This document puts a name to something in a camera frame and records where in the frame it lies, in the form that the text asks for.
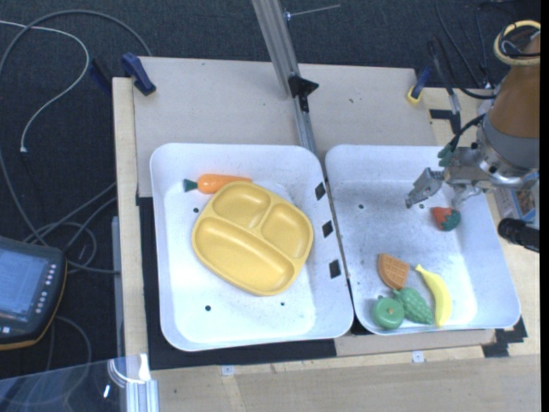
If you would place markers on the green grapes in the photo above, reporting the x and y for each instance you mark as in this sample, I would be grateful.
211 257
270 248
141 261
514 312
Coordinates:
415 306

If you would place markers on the blue and white carton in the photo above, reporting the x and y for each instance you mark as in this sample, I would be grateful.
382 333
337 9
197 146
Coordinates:
521 202

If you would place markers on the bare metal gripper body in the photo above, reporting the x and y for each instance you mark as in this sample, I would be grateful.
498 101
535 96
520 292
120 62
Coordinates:
474 171

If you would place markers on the orange carrot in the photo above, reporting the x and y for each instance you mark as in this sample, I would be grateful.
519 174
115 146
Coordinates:
214 183

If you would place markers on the orange waffle biscuit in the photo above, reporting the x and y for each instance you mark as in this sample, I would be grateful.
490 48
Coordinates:
392 270

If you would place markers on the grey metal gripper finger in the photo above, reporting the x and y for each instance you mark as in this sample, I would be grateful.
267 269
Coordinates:
422 188
463 195

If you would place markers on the yellow divided plate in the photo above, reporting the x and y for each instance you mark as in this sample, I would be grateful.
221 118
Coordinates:
253 238

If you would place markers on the red strawberry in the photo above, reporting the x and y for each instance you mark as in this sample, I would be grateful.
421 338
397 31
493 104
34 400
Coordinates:
444 218

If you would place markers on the black cylinder on white bracket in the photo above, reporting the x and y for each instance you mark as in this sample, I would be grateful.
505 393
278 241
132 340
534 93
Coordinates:
517 232

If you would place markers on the green apple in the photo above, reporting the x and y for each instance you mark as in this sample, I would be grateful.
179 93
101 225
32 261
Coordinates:
387 313

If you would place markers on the yellow banana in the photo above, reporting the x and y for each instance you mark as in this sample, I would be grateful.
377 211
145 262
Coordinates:
439 296

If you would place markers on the white plastic tray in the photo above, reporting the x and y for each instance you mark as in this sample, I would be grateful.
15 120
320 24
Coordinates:
386 230
240 316

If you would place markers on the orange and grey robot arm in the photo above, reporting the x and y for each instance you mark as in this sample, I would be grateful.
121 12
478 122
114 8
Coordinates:
517 97

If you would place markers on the pale wood board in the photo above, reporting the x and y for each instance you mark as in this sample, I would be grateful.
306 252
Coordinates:
223 110

